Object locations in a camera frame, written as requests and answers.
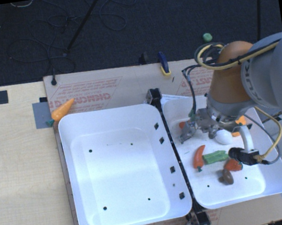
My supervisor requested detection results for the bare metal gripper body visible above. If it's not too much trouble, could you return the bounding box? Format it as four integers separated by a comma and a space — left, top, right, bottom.
190, 103, 237, 137

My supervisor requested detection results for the white toy egg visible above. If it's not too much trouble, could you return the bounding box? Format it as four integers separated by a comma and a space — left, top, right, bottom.
213, 128, 235, 147

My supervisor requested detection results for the green toy vegetable stalk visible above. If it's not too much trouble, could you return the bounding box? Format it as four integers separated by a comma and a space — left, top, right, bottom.
201, 149, 230, 166

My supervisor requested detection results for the thin black rod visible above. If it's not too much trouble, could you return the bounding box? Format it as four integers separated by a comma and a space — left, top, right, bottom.
155, 97, 201, 218

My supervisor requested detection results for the orange chili pepper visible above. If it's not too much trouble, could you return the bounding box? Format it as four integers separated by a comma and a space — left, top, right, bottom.
190, 144, 210, 173

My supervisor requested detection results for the yellow-orange toy food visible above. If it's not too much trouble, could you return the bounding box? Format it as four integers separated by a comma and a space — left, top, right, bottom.
228, 115, 249, 138

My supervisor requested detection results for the brown toy mushroom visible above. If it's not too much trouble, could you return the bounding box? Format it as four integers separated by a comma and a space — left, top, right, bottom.
216, 167, 236, 187

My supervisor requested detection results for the white plastic tray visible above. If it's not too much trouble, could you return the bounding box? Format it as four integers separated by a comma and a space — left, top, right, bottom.
160, 82, 282, 216
56, 97, 196, 225

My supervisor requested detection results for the brown cardboard board red print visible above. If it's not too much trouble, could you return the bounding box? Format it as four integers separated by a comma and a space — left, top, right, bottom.
42, 41, 282, 225

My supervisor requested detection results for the orange toy carrot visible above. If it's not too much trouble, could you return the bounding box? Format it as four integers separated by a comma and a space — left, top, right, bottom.
42, 97, 79, 128

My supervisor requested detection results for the black cylinder on white bracket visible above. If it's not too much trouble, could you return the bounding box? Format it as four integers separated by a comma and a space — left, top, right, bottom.
224, 122, 263, 170

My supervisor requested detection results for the black block with thin wires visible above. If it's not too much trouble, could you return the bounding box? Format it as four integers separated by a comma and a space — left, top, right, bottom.
185, 208, 212, 225
144, 87, 164, 107

